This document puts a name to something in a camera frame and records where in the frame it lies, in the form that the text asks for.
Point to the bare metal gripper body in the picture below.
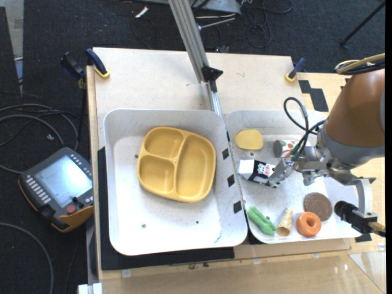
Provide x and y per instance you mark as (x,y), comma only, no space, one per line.
(312,161)

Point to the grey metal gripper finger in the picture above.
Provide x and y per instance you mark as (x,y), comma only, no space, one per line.
(280,173)
(310,178)

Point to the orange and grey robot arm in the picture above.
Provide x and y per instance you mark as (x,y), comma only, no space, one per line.
(358,112)

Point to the small white printed can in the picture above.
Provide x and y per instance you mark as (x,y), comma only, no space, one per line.
(283,149)

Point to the white and black carton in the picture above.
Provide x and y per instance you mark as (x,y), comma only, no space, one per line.
(254,170)

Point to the white plastic tray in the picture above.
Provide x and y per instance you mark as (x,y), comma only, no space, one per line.
(171,222)
(269,201)

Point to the brown round biscuit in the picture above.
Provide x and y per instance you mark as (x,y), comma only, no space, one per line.
(318,206)

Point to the yellow oval biscuit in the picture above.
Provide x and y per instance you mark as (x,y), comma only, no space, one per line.
(248,139)

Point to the beige ice cream cone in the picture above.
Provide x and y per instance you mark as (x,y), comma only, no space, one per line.
(285,223)

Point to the orange doughnut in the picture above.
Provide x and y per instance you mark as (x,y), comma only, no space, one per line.
(303,228)

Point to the green pea pod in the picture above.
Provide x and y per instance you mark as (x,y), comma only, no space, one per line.
(260,220)

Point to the yellow divided plate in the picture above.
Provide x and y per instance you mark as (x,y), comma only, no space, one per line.
(193,164)

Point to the pale wood board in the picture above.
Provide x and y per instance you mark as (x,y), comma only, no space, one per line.
(153,81)

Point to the black cylinder on white bracket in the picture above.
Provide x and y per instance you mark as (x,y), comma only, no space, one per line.
(352,214)

